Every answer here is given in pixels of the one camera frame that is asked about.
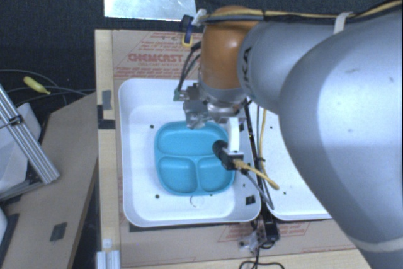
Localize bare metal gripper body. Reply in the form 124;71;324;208
182;83;248;124

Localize blue divided plate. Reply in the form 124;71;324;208
153;121;236;197

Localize brown cardboard board red print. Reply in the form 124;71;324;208
95;28;358;269

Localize white plastic tray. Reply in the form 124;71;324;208
246;100;333;222
118;77;262;227

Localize black cylinder on white bracket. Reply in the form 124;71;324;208
212;116;246;171

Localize black block with thin wires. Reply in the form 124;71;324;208
263;220;281;243

